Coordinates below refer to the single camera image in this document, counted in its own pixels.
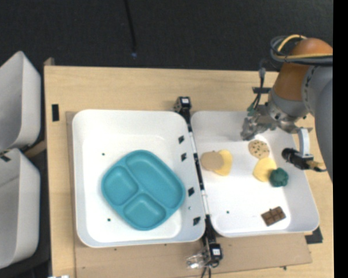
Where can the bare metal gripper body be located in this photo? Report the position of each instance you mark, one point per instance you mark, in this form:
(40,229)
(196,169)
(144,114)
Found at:
(278,120)

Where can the green broccoli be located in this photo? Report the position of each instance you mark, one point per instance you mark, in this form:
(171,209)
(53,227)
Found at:
(279,177)

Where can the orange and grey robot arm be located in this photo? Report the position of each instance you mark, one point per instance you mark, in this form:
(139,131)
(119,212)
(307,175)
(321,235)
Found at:
(295,77)

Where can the yellow heart-shaped slice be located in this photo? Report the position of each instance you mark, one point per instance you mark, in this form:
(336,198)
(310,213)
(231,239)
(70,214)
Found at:
(226,164)
(263,169)

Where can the brown chocolate bar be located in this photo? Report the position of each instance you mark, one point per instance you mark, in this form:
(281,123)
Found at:
(273,216)

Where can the black cylinder on white bracket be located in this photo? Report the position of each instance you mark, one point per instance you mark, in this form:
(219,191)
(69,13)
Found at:
(296,157)

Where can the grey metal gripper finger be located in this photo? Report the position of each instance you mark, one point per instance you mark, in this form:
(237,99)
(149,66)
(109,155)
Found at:
(246,132)
(255,126)

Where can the thin black and white rod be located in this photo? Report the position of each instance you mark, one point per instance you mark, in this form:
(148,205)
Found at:
(197,166)

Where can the chocolate chip biscuit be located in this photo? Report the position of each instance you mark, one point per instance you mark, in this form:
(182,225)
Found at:
(258,148)

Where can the white plastic tray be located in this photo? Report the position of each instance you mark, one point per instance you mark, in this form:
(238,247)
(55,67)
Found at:
(98,132)
(243,195)

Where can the blue divided plate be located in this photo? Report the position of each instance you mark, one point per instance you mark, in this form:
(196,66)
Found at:
(142,188)

